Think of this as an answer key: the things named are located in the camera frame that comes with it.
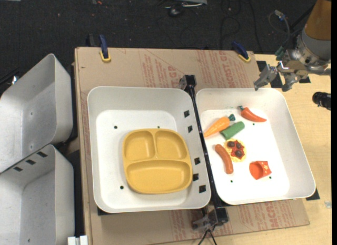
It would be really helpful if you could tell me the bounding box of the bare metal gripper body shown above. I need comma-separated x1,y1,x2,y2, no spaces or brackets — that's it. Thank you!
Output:
276,48,332,80

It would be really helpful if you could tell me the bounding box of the red chili pepper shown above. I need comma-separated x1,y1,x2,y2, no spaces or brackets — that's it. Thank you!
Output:
237,105,267,123

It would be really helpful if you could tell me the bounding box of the green cucumber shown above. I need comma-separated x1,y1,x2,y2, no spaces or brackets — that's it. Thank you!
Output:
220,121,245,141

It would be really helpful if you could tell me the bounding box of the orange carrot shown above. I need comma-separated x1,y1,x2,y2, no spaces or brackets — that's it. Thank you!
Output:
203,113,236,139

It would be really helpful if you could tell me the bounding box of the yellow pasta with meatballs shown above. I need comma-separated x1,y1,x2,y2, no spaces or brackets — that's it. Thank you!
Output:
223,139,247,163

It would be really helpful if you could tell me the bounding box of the thin black rod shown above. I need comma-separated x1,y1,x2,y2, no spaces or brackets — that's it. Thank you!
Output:
188,85,221,209

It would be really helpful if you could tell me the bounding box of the red fries carton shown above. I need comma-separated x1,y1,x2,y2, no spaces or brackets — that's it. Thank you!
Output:
249,160,273,181

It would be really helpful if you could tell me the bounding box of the orange sausage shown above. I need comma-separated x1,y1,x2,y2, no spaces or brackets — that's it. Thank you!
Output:
214,143,234,175

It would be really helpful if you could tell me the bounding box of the white plastic tray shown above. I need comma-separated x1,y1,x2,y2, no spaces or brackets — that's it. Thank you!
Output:
0,144,76,245
0,53,74,174
195,87,316,206
87,86,212,214

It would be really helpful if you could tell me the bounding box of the brown cardboard board red print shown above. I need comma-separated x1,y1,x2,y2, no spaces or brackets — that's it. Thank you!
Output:
74,46,311,245

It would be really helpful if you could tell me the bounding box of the yellow divided plate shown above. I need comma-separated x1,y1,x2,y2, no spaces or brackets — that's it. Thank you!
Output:
121,128,194,195

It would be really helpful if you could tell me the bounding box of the black cylinder on white bracket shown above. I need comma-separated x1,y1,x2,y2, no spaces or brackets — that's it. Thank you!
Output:
312,91,332,111

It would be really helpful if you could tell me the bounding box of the black block with thin wires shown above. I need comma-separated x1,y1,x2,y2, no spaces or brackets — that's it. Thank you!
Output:
179,74,198,92
191,207,230,230

